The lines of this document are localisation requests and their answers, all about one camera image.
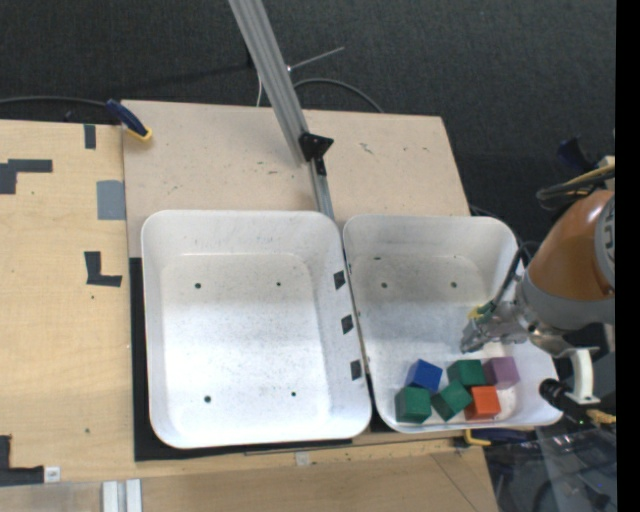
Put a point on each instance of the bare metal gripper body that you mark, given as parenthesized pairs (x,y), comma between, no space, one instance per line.
(505,320)

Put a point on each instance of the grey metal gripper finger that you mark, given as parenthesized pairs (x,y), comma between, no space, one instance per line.
(502,339)
(470,340)

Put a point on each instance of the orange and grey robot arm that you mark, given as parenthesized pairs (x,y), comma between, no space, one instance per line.
(565,265)

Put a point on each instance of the green cube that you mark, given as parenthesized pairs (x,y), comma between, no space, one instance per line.
(413,405)
(467,372)
(451,400)

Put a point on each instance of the purple cube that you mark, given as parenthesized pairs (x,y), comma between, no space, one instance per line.
(502,372)

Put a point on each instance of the blue cube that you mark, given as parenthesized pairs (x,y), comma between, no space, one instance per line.
(424,374)

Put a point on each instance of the white plastic tray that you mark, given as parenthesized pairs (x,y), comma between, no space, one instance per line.
(415,310)
(245,340)

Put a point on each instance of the orange cube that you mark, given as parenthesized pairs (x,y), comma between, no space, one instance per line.
(483,402)

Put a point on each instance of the pale wood board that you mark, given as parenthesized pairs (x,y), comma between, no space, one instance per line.
(225,160)

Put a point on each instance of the black cylinder on white bracket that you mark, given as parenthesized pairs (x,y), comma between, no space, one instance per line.
(582,380)

